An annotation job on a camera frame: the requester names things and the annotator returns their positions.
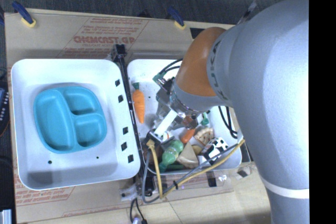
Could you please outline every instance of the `carrot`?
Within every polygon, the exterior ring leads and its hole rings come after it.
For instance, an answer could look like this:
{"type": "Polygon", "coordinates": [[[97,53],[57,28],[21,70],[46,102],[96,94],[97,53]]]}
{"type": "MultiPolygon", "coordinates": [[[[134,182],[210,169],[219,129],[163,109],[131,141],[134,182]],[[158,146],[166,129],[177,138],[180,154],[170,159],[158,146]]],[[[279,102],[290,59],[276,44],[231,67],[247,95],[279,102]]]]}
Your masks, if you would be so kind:
{"type": "Polygon", "coordinates": [[[139,86],[140,84],[138,82],[133,83],[135,91],[133,92],[132,98],[138,120],[140,123],[143,123],[145,120],[145,96],[143,92],[140,91],[139,86]]]}
{"type": "Polygon", "coordinates": [[[190,129],[190,130],[187,130],[187,132],[185,133],[185,135],[182,136],[181,138],[181,142],[183,144],[187,143],[191,137],[193,137],[195,134],[195,129],[190,129]]]}

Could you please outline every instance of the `blue plate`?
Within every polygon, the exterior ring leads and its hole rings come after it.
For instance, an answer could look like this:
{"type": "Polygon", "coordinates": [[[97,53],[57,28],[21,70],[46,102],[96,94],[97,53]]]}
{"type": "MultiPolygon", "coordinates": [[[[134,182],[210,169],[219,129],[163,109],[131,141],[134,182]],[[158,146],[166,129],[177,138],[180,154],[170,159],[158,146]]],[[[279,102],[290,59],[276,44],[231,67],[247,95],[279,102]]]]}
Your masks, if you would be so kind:
{"type": "Polygon", "coordinates": [[[104,140],[106,120],[96,95],[84,87],[53,88],[34,101],[38,134],[46,148],[71,153],[104,140]]]}

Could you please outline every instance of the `green bottle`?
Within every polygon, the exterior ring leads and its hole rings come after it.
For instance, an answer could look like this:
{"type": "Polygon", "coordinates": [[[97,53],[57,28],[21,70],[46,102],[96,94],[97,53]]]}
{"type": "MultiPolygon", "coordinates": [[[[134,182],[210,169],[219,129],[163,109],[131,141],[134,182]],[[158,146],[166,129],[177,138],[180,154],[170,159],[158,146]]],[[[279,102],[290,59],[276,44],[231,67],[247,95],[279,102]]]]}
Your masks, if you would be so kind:
{"type": "Polygon", "coordinates": [[[203,120],[201,121],[202,126],[207,126],[209,124],[209,120],[206,116],[206,112],[203,113],[203,120]]]}
{"type": "Polygon", "coordinates": [[[165,172],[167,166],[173,164],[183,150],[183,143],[180,140],[173,140],[169,147],[162,154],[162,161],[159,164],[160,172],[165,172]]]}

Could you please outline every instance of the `cable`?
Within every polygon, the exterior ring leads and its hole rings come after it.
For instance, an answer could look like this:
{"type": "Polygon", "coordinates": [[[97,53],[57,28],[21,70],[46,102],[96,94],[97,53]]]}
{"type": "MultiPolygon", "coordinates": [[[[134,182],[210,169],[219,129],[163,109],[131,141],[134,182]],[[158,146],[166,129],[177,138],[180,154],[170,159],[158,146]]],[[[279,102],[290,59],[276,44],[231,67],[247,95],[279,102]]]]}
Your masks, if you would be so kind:
{"type": "Polygon", "coordinates": [[[180,66],[167,68],[167,69],[165,70],[165,72],[167,73],[168,71],[173,70],[173,69],[176,69],[176,68],[180,68],[180,66]]]}
{"type": "MultiPolygon", "coordinates": [[[[212,158],[207,159],[205,162],[201,163],[200,165],[198,165],[196,168],[192,169],[188,174],[184,175],[183,177],[181,177],[179,180],[177,180],[175,183],[178,184],[179,182],[181,182],[182,180],[184,180],[185,178],[189,177],[189,175],[191,175],[192,173],[196,172],[197,170],[201,169],[204,165],[206,165],[207,163],[211,162],[213,159],[216,159],[220,156],[222,156],[224,153],[232,150],[235,146],[232,145],[229,148],[225,149],[223,152],[218,153],[217,155],[213,156],[212,158]]],[[[165,194],[168,190],[172,189],[173,187],[175,187],[175,185],[171,185],[169,188],[167,188],[163,194],[165,194]]]]}
{"type": "Polygon", "coordinates": [[[156,172],[156,177],[158,179],[157,184],[159,187],[159,194],[160,194],[160,199],[163,198],[163,190],[162,190],[162,183],[161,183],[161,174],[160,174],[160,169],[159,169],[159,162],[158,162],[158,157],[156,155],[155,152],[155,147],[154,147],[154,143],[152,143],[151,145],[149,145],[150,150],[152,151],[153,154],[153,159],[154,159],[154,166],[155,166],[155,172],[156,172]]]}
{"type": "MultiPolygon", "coordinates": [[[[245,142],[245,140],[242,139],[242,140],[241,140],[241,141],[234,147],[234,149],[233,149],[233,150],[232,150],[232,151],[231,151],[225,158],[223,158],[221,161],[219,161],[219,162],[213,164],[212,166],[210,166],[210,167],[208,167],[208,168],[205,168],[204,170],[202,170],[202,171],[200,171],[200,172],[197,172],[197,173],[191,175],[190,177],[185,178],[184,180],[180,181],[180,182],[179,182],[178,184],[176,184],[176,185],[180,187],[183,183],[189,181],[190,179],[192,179],[192,178],[194,178],[194,177],[196,177],[196,176],[199,176],[199,175],[201,175],[201,174],[204,174],[204,173],[206,173],[206,172],[208,172],[208,171],[210,171],[210,170],[216,168],[217,166],[221,165],[222,163],[226,162],[226,161],[232,156],[232,154],[233,154],[238,148],[241,147],[241,145],[242,145],[244,142],[245,142]]],[[[169,193],[171,193],[173,190],[174,190],[174,188],[171,188],[170,190],[168,190],[168,191],[163,195],[162,198],[165,198],[165,197],[166,197],[169,193]]]]}
{"type": "Polygon", "coordinates": [[[146,177],[147,177],[147,172],[148,172],[148,166],[149,166],[149,158],[151,156],[151,152],[148,151],[147,152],[147,158],[146,158],[146,165],[145,165],[145,169],[143,172],[143,180],[142,180],[142,189],[141,189],[141,196],[142,196],[142,200],[145,204],[151,204],[152,202],[156,201],[157,199],[159,199],[159,196],[155,197],[154,199],[147,201],[146,200],[146,196],[145,196],[145,186],[146,186],[146,177]]]}
{"type": "MultiPolygon", "coordinates": [[[[143,175],[143,182],[142,182],[142,199],[144,201],[144,203],[146,204],[150,204],[154,201],[156,201],[157,199],[161,198],[165,198],[170,192],[172,192],[174,190],[174,187],[176,189],[176,187],[179,187],[180,185],[182,185],[183,183],[189,181],[190,179],[200,175],[200,174],[203,174],[203,173],[206,173],[207,171],[209,170],[212,170],[214,168],[216,168],[217,166],[221,165],[222,163],[226,162],[231,156],[232,154],[238,149],[241,147],[241,145],[245,142],[244,139],[241,140],[241,142],[239,142],[239,144],[235,144],[229,148],[227,148],[224,152],[221,152],[215,156],[213,156],[212,158],[208,159],[207,161],[201,163],[198,167],[194,168],[193,170],[191,170],[188,174],[184,175],[182,178],[180,178],[178,181],[175,182],[175,185],[171,185],[169,188],[167,188],[164,193],[162,194],[162,197],[161,195],[157,196],[156,198],[150,200],[150,201],[146,201],[146,198],[145,198],[145,193],[144,193],[144,190],[145,190],[145,179],[147,177],[147,171],[148,171],[148,166],[149,166],[149,158],[150,158],[150,151],[147,152],[147,158],[146,158],[146,165],[145,165],[145,169],[144,169],[144,175],[143,175]],[[198,173],[195,173],[194,175],[192,175],[195,171],[201,169],[205,164],[207,164],[208,162],[210,162],[211,160],[223,155],[224,153],[226,153],[227,151],[231,150],[233,148],[233,150],[224,158],[222,159],[221,161],[217,162],[216,164],[198,172],[198,173]]],[[[154,158],[154,165],[155,165],[155,159],[156,159],[156,163],[157,162],[157,156],[156,156],[156,153],[154,153],[155,156],[153,156],[154,158]]],[[[159,185],[159,192],[160,192],[160,189],[162,189],[162,185],[161,183],[159,183],[159,181],[161,182],[161,175],[160,175],[160,170],[159,170],[159,165],[157,164],[157,166],[155,166],[155,171],[156,171],[156,176],[158,178],[158,185],[159,185]]]]}
{"type": "Polygon", "coordinates": [[[140,211],[140,208],[139,208],[138,198],[135,198],[134,200],[132,200],[132,203],[131,203],[131,209],[130,209],[130,220],[131,220],[131,222],[132,223],[134,222],[134,218],[132,217],[132,210],[133,210],[134,203],[136,203],[136,205],[137,205],[137,209],[140,213],[140,216],[142,217],[142,220],[145,220],[145,218],[143,217],[143,214],[142,214],[142,212],[140,211]]]}
{"type": "Polygon", "coordinates": [[[177,62],[181,62],[182,60],[183,60],[183,58],[180,58],[180,59],[178,59],[178,60],[175,60],[175,61],[171,62],[169,65],[167,65],[165,68],[163,68],[163,69],[159,72],[159,74],[162,74],[164,71],[166,71],[166,69],[167,69],[168,67],[171,67],[172,65],[176,64],[177,62]]]}
{"type": "Polygon", "coordinates": [[[227,121],[228,121],[228,124],[229,124],[230,134],[231,134],[232,137],[237,138],[237,135],[234,135],[234,131],[232,130],[231,115],[230,115],[230,110],[229,110],[228,106],[226,106],[226,116],[227,116],[227,121]]]}
{"type": "Polygon", "coordinates": [[[222,120],[225,124],[225,126],[229,129],[230,131],[230,134],[233,138],[237,139],[237,132],[232,130],[232,125],[231,125],[231,117],[230,117],[230,110],[228,109],[228,107],[226,107],[226,115],[228,117],[228,121],[229,121],[229,124],[226,122],[225,118],[224,118],[224,115],[223,115],[223,112],[222,112],[222,108],[220,106],[218,106],[218,109],[219,109],[219,113],[221,114],[221,117],[222,117],[222,120]]]}

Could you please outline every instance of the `yellow cable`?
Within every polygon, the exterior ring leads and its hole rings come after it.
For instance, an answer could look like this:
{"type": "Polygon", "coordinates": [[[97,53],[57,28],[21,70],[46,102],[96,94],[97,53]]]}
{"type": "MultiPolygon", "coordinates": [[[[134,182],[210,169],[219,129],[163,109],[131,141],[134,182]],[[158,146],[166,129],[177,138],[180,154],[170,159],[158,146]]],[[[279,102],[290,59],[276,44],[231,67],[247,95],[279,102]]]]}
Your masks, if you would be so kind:
{"type": "Polygon", "coordinates": [[[155,166],[155,172],[156,172],[156,177],[158,178],[157,184],[159,186],[159,194],[160,194],[160,199],[163,199],[163,191],[162,191],[162,183],[161,183],[161,175],[160,175],[160,170],[159,170],[159,163],[158,163],[158,157],[156,156],[155,152],[155,147],[153,144],[149,146],[153,153],[153,159],[154,159],[154,166],[155,166]]]}
{"type": "MultiPolygon", "coordinates": [[[[241,147],[241,145],[244,144],[244,142],[245,142],[245,140],[242,139],[242,140],[239,142],[239,144],[236,145],[236,146],[233,148],[233,150],[232,150],[232,151],[231,151],[231,152],[230,152],[224,159],[222,159],[221,161],[215,163],[214,165],[212,165],[212,166],[210,166],[210,167],[208,167],[208,168],[206,168],[206,169],[203,169],[203,170],[200,171],[200,172],[197,172],[197,173],[195,173],[195,174],[192,174],[191,176],[189,176],[189,177],[185,178],[184,180],[182,180],[181,182],[179,182],[177,185],[180,187],[183,183],[189,181],[190,179],[192,179],[192,178],[194,178],[194,177],[196,177],[196,176],[199,176],[199,175],[201,175],[201,174],[203,174],[203,173],[206,173],[207,171],[210,171],[210,170],[216,168],[217,166],[221,165],[222,163],[226,162],[227,159],[229,159],[229,158],[232,156],[232,154],[233,154],[237,149],[239,149],[239,148],[241,147]]],[[[161,182],[161,176],[160,176],[160,174],[159,174],[159,176],[158,176],[158,181],[157,181],[158,184],[159,184],[159,178],[160,178],[160,182],[161,182]]],[[[161,198],[161,194],[160,194],[160,199],[165,198],[169,193],[171,193],[171,192],[172,192],[173,190],[175,190],[175,189],[176,189],[176,187],[175,187],[175,188],[171,188],[170,190],[168,190],[168,191],[162,196],[162,198],[161,198]]]]}

